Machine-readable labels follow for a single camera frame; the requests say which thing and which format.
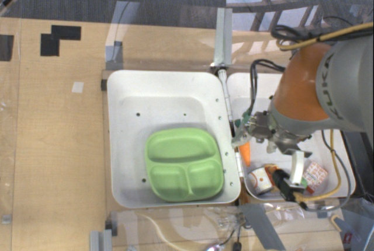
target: green plate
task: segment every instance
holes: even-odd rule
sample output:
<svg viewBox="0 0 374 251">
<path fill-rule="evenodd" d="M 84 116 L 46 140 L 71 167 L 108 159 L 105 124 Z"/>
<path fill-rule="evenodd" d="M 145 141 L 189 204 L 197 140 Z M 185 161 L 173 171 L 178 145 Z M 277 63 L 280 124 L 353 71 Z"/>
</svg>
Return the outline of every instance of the green plate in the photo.
<svg viewBox="0 0 374 251">
<path fill-rule="evenodd" d="M 170 202 L 213 197 L 223 186 L 216 140 L 199 128 L 175 128 L 152 134 L 146 165 L 153 192 Z"/>
</svg>

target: carrot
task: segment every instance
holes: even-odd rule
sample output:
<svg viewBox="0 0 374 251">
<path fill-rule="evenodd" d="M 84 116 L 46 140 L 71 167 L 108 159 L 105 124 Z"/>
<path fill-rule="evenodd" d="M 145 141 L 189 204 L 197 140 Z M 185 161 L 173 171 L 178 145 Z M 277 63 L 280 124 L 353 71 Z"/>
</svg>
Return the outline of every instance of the carrot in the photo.
<svg viewBox="0 0 374 251">
<path fill-rule="evenodd" d="M 251 165 L 251 146 L 247 142 L 242 146 L 239 146 L 240 155 L 247 167 Z"/>
</svg>

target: yellow cable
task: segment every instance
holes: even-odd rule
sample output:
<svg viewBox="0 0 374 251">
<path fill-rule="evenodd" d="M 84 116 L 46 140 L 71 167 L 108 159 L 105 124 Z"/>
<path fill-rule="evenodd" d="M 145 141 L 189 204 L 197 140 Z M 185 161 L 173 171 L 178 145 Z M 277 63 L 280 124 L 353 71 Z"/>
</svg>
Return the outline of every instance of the yellow cable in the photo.
<svg viewBox="0 0 374 251">
<path fill-rule="evenodd" d="M 302 41 L 301 43 L 291 44 L 289 46 L 283 45 L 281 43 L 281 40 L 279 39 L 276 41 L 276 46 L 280 48 L 282 51 L 290 51 L 290 50 L 295 50 L 297 48 L 310 46 L 311 44 L 317 43 L 319 41 L 326 41 L 326 40 L 333 39 L 338 36 L 346 35 L 352 32 L 360 31 L 360 30 L 367 29 L 367 28 L 373 28 L 373 27 L 374 27 L 373 22 L 364 23 L 364 24 L 348 27 L 345 29 L 341 29 L 335 32 L 327 33 L 327 34 L 315 37 L 313 39 L 308 39 L 308 40 Z"/>
<path fill-rule="evenodd" d="M 336 160 L 336 157 L 335 157 L 336 152 L 335 152 L 335 149 L 334 149 L 334 131 L 333 130 L 330 130 L 330 146 L 331 146 L 331 149 L 332 149 L 331 157 L 333 158 L 334 169 L 335 169 L 335 173 L 337 174 L 337 178 L 338 178 L 337 186 L 335 187 L 335 189 L 331 190 L 330 192 L 322 194 L 322 195 L 318 195 L 318 196 L 306 197 L 306 196 L 302 195 L 302 193 L 295 192 L 295 193 L 293 193 L 293 195 L 296 199 L 296 202 L 300 203 L 300 202 L 317 201 L 317 200 L 325 199 L 325 198 L 330 197 L 331 195 L 335 194 L 340 189 L 340 187 L 341 187 L 341 176 L 340 176 L 340 173 L 339 173 L 337 160 Z"/>
</svg>

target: wooden table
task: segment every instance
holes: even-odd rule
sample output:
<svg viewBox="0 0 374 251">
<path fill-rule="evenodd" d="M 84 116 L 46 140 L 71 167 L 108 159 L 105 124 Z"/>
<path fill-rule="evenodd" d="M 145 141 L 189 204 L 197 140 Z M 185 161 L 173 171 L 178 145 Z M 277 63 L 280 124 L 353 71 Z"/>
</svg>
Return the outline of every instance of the wooden table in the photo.
<svg viewBox="0 0 374 251">
<path fill-rule="evenodd" d="M 81 26 L 81 40 L 61 40 L 59 57 L 41 57 L 40 35 L 51 33 L 51 25 Z M 3 26 L 0 34 L 21 31 L 20 61 L 15 57 L 12 62 L 0 62 L 0 69 L 14 66 L 9 71 L 14 74 L 11 79 L 15 86 L 18 86 L 19 72 L 18 110 L 13 109 L 15 115 L 18 113 L 17 136 L 13 132 L 14 138 L 10 138 L 16 146 L 13 221 L 0 227 L 0 249 L 8 251 L 11 244 L 12 251 L 88 251 L 90 231 L 104 229 L 110 198 L 105 183 L 101 91 L 105 43 L 113 36 L 108 36 L 110 25 L 2 18 L 0 26 Z M 162 68 L 164 59 L 169 59 L 167 67 L 186 64 L 193 56 L 192 64 L 197 70 L 207 70 L 213 59 L 214 34 L 214 30 L 206 29 L 127 26 L 124 53 L 131 60 L 129 63 L 146 68 L 157 65 Z M 263 53 L 275 54 L 266 43 L 268 34 L 258 36 L 260 45 L 253 47 L 259 37 L 249 32 L 234 34 L 234 55 L 238 63 Z M 250 50 L 256 48 L 263 53 L 248 57 Z M 274 57 L 285 61 L 288 55 Z M 72 92 L 75 82 L 84 83 L 81 93 Z M 12 173 L 12 168 L 8 172 L 7 167 L 0 168 L 2 173 Z M 195 209 L 188 219 L 199 218 L 199 211 Z M 170 233 L 168 225 L 173 217 L 165 219 L 161 214 L 154 219 L 165 233 Z M 154 229 L 151 221 L 144 225 L 143 229 Z M 316 219 L 315 227 L 309 228 L 311 231 L 296 224 L 292 227 L 294 231 L 281 235 L 289 247 L 296 242 L 308 250 L 326 250 L 328 243 L 329 250 L 341 250 L 339 234 L 326 219 Z M 142 251 L 175 250 L 162 239 L 154 243 L 139 241 L 136 247 Z M 249 245 L 262 250 L 250 232 L 243 234 L 243 245 L 243 250 L 249 250 Z M 201 250 L 202 245 L 185 241 L 178 246 Z M 126 249 L 120 244 L 114 248 L 115 251 Z"/>
</svg>

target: white plastic tray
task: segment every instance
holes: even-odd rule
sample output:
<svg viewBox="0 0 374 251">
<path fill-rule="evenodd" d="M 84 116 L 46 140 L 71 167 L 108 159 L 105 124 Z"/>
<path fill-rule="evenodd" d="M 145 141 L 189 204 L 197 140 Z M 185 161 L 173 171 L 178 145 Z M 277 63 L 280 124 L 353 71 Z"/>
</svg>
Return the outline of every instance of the white plastic tray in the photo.
<svg viewBox="0 0 374 251">
<path fill-rule="evenodd" d="M 254 106 L 254 111 L 264 111 L 267 110 L 270 104 L 269 97 L 274 94 L 278 83 L 281 79 L 281 74 L 258 74 L 258 92 L 257 99 Z M 248 109 L 250 105 L 250 74 L 246 73 L 236 73 L 229 76 L 227 80 L 228 92 L 230 93 L 231 107 L 233 110 L 234 119 L 241 118 L 241 115 L 245 110 Z M 330 137 L 330 132 L 326 131 L 326 137 Z M 246 167 L 243 163 L 244 174 L 245 174 L 245 185 L 247 190 L 255 198 L 259 200 L 266 201 L 278 201 L 283 200 L 279 192 L 266 193 L 261 196 L 256 196 L 252 193 L 253 188 L 251 182 L 248 178 L 248 173 L 256 168 L 259 168 L 267 163 L 275 163 L 280 168 L 287 172 L 291 169 L 291 156 L 282 155 L 278 150 L 272 154 L 266 152 L 267 142 L 259 144 L 256 143 L 255 138 L 250 141 L 251 144 L 251 166 Z M 334 144 L 337 154 L 342 158 L 345 166 L 348 169 L 349 177 L 351 180 L 351 194 L 355 190 L 355 178 L 351 168 L 351 164 L 348 159 L 347 151 L 345 149 L 341 134 L 339 131 L 334 132 Z M 321 132 L 315 132 L 310 140 L 302 142 L 299 144 L 301 150 L 312 151 L 313 154 L 308 159 L 306 159 L 306 166 L 310 161 L 315 161 L 321 165 L 327 172 L 328 176 L 325 181 L 322 182 L 321 186 L 318 187 L 315 195 L 323 194 L 331 191 L 335 188 L 337 184 L 337 177 L 335 174 L 333 161 L 331 159 L 331 154 L 329 150 L 324 146 Z M 348 183 L 344 174 L 342 167 L 339 166 L 340 175 L 342 177 L 342 185 L 339 191 L 333 195 L 333 197 L 343 197 L 347 195 Z"/>
<path fill-rule="evenodd" d="M 112 191 L 128 208 L 223 204 L 240 193 L 240 180 L 221 83 L 203 72 L 117 71 L 108 79 Z M 222 191 L 210 200 L 168 203 L 147 181 L 145 144 L 154 132 L 197 127 L 217 141 L 223 162 Z"/>
</svg>

